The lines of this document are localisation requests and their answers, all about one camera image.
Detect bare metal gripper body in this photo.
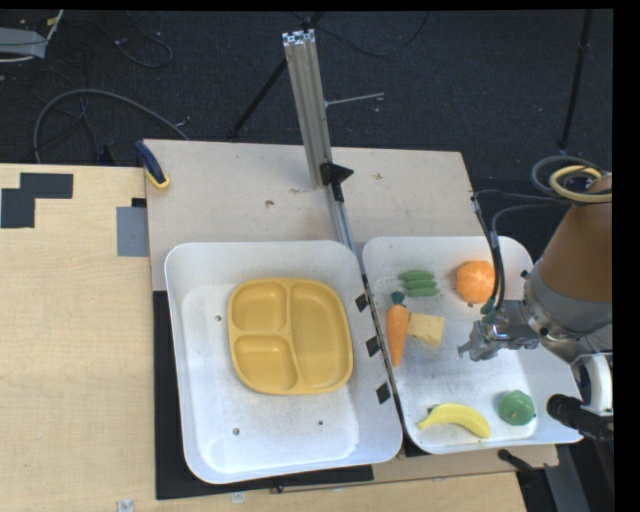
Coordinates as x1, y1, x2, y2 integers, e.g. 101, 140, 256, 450
483, 279, 614, 362

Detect white plastic tray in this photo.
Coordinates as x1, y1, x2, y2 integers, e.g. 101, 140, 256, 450
361, 234, 585, 456
163, 239, 405, 485

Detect yellow cheese wedge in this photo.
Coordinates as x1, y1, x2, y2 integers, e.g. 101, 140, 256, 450
405, 312, 447, 349

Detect orange mandarin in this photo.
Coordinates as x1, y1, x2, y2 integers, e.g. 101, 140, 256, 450
455, 259, 498, 305

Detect green round toy fruit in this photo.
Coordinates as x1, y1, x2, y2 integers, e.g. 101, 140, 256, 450
496, 389, 538, 427

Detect yellow banana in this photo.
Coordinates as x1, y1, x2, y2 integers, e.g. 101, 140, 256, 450
417, 402, 493, 441

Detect orange carrot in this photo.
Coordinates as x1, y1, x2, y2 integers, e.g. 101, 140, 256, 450
385, 290, 412, 368

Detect green pea pods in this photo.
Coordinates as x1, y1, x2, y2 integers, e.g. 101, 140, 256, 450
397, 269, 442, 299

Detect yellow divided plate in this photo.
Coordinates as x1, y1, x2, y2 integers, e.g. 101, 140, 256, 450
227, 277, 355, 397

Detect pale wood board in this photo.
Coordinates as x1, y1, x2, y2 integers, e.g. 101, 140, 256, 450
143, 138, 560, 482

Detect black cylinder on white bracket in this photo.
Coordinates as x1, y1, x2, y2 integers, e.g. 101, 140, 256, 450
545, 351, 614, 442

